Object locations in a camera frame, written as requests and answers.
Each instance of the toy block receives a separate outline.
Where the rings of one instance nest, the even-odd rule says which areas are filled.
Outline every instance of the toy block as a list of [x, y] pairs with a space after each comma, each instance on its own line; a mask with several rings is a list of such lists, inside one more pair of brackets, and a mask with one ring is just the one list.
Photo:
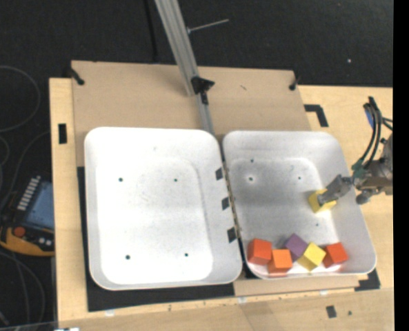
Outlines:
[[253, 239], [247, 247], [247, 260], [257, 265], [266, 265], [272, 259], [272, 243], [262, 239]]
[[339, 243], [331, 244], [325, 247], [326, 256], [323, 258], [323, 265], [327, 268], [339, 265], [348, 260], [348, 255], [343, 245]]
[[293, 261], [302, 256], [303, 252], [306, 251], [307, 246], [308, 243], [295, 233], [290, 236], [285, 244], [285, 247], [290, 251]]
[[326, 252], [323, 249], [321, 249], [314, 243], [309, 243], [306, 251], [303, 252], [302, 256], [299, 257], [299, 259], [297, 259], [297, 262], [299, 263], [299, 265], [311, 271], [321, 264], [325, 255]]
[[318, 195], [323, 194], [325, 191], [327, 191], [327, 189], [315, 191], [308, 197], [308, 203], [310, 204], [310, 207], [314, 213], [329, 210], [336, 205], [336, 201], [325, 202], [323, 205], [319, 205], [317, 197]]
[[289, 249], [272, 250], [272, 259], [267, 264], [269, 273], [286, 273], [292, 267], [293, 261]]

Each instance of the red button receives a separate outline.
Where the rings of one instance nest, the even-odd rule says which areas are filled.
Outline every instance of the red button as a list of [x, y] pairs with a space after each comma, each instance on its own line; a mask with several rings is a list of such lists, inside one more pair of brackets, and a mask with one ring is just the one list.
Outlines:
[[14, 228], [14, 230], [12, 231], [12, 233], [16, 236], [16, 237], [23, 237], [26, 233], [26, 229], [24, 227], [16, 227]]

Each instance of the wooden table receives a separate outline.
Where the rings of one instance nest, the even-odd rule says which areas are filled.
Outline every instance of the wooden table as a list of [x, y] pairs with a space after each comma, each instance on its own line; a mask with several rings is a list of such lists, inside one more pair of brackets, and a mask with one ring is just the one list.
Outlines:
[[[83, 71], [87, 70], [83, 69], [84, 67], [88, 69], [108, 67], [112, 68], [113, 71], [115, 68], [123, 67], [119, 64], [94, 66], [77, 62], [73, 63], [74, 66], [79, 68], [77, 72], [82, 78], [83, 72], [80, 72], [80, 68]], [[147, 72], [163, 70], [159, 83], [156, 85], [152, 83], [148, 91], [161, 92], [162, 85], [168, 82], [167, 84], [171, 87], [169, 92], [181, 94], [181, 86], [179, 86], [181, 80], [175, 76], [177, 72], [175, 66], [139, 66], [137, 64], [126, 66], [131, 67], [132, 70], [138, 69], [139, 77]], [[267, 94], [273, 97], [274, 92], [279, 94], [284, 92], [283, 89], [273, 91], [271, 89], [274, 85], [273, 82], [264, 84], [261, 81], [261, 75], [265, 74], [260, 73], [260, 70], [240, 69], [236, 71], [244, 72], [245, 75], [253, 73], [255, 76], [251, 80], [248, 80], [248, 77], [243, 77], [245, 83], [237, 87], [235, 93], [230, 91], [234, 86], [231, 88], [222, 86], [219, 91], [215, 86], [215, 91], [214, 89], [210, 91], [210, 104], [219, 105], [219, 110], [210, 109], [217, 134], [223, 135], [231, 130], [231, 127], [239, 127], [237, 121], [240, 121], [241, 124], [246, 123], [247, 126], [244, 128], [272, 128], [274, 124], [271, 125], [271, 119], [274, 119], [275, 114], [273, 109], [269, 109], [270, 107], [267, 106], [270, 102]], [[229, 80], [233, 76], [234, 70], [200, 68], [200, 72], [203, 77], [206, 77], [206, 74], [220, 77], [219, 83], [225, 84], [224, 80]], [[283, 79], [277, 80], [278, 84], [283, 82], [287, 84], [292, 81], [292, 72], [278, 72], [276, 70], [264, 70], [264, 72], [267, 72], [268, 77], [282, 77]], [[109, 92], [113, 92], [112, 86], [109, 85], [112, 83], [106, 82], [101, 89], [105, 97], [108, 96]], [[380, 289], [355, 292], [354, 279], [339, 282], [324, 281], [319, 284], [318, 288], [307, 288], [303, 283], [302, 285], [281, 283], [277, 285], [276, 289], [279, 292], [273, 294], [267, 294], [259, 288], [258, 290], [253, 289], [257, 291], [255, 293], [248, 293], [245, 290], [239, 291], [237, 295], [248, 295], [248, 297], [241, 298], [143, 305], [89, 312], [86, 301], [76, 174], [78, 163], [76, 159], [77, 132], [74, 129], [75, 87], [77, 86], [74, 81], [70, 79], [50, 80], [56, 219], [57, 313], [61, 327], [78, 326], [82, 330], [268, 330], [269, 328], [271, 330], [294, 330], [296, 325], [302, 330], [356, 330], [359, 328], [387, 330], [394, 328], [393, 205], [392, 197], [385, 195], [374, 197], [370, 203], [362, 206], [377, 251], [377, 274], [381, 282]], [[255, 97], [257, 94], [256, 100], [259, 102], [249, 103], [250, 98], [246, 98], [246, 95], [239, 96], [243, 93], [240, 91], [244, 91], [244, 88], [251, 92], [257, 90], [258, 92], [253, 92], [254, 94], [252, 93], [248, 97]], [[392, 116], [392, 89], [390, 88], [299, 86], [296, 100], [289, 102], [296, 104], [296, 106], [299, 106], [300, 103], [300, 106], [314, 105], [316, 106], [315, 109], [322, 108], [328, 127], [321, 126], [315, 112], [304, 113], [303, 119], [298, 113], [295, 113], [293, 118], [296, 117], [296, 119], [293, 119], [293, 127], [296, 121], [297, 130], [311, 128], [316, 131], [326, 131], [335, 136], [343, 148], [348, 166], [351, 167], [365, 150], [370, 139], [371, 129], [362, 108], [369, 95], [376, 99], [384, 116]], [[275, 102], [276, 107], [280, 104], [276, 99], [273, 102]], [[224, 114], [224, 109], [221, 108], [225, 106], [227, 109], [232, 109], [231, 104], [235, 105], [238, 112], [246, 112], [250, 116], [246, 117], [244, 121], [243, 117], [237, 117], [237, 120], [234, 120], [233, 114], [231, 117], [227, 117], [227, 114]], [[256, 108], [252, 108], [252, 104], [257, 104]], [[165, 102], [157, 111], [170, 114], [167, 117], [173, 119], [175, 112], [178, 111], [178, 106], [175, 108], [172, 106], [172, 109], [169, 107], [169, 103]], [[144, 111], [150, 112], [150, 102], [143, 102], [143, 108], [145, 108]], [[134, 112], [141, 113], [141, 108], [134, 110]], [[195, 115], [188, 117], [188, 119], [191, 125], [185, 127], [199, 127], [199, 119]], [[266, 120], [266, 126], [263, 125], [263, 120]], [[281, 120], [281, 123], [289, 122], [292, 121]], [[66, 127], [66, 139], [62, 139], [59, 134], [63, 124]], [[359, 279], [365, 279], [363, 276], [353, 278], [356, 279], [357, 283]], [[245, 284], [243, 285], [241, 281], [238, 286], [242, 289]], [[334, 307], [336, 317], [328, 316], [326, 311], [328, 306]]]

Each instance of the orange cube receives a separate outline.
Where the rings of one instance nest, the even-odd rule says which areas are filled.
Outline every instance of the orange cube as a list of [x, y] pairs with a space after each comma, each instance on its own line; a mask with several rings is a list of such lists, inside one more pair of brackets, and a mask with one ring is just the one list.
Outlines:
[[328, 245], [325, 249], [326, 256], [323, 258], [323, 265], [326, 268], [339, 265], [348, 260], [348, 255], [341, 243]]
[[269, 273], [286, 273], [292, 267], [293, 261], [289, 249], [272, 250], [272, 260], [267, 265]]
[[247, 247], [247, 260], [257, 265], [266, 265], [272, 259], [272, 243], [262, 239], [253, 239]]

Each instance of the black floor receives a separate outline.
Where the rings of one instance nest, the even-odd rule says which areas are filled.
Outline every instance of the black floor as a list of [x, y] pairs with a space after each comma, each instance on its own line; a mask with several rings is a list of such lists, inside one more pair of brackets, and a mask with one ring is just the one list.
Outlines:
[[[229, 19], [190, 36], [202, 66], [294, 70], [301, 84], [387, 86], [393, 83], [394, 0], [179, 0], [188, 27]], [[24, 126], [0, 133], [9, 144], [0, 198], [23, 149], [49, 127], [48, 79], [66, 77], [71, 60], [173, 63], [153, 0], [148, 0], [155, 43], [144, 0], [0, 0], [0, 65], [27, 72], [38, 84], [41, 103]], [[34, 110], [27, 77], [0, 70], [0, 129], [27, 119]], [[6, 149], [0, 142], [0, 159]], [[18, 180], [50, 172], [48, 135], [30, 148]], [[19, 257], [46, 293], [43, 321], [54, 318], [49, 258]], [[0, 256], [0, 311], [10, 325], [41, 318], [43, 301], [25, 273], [25, 302], [15, 264]]]

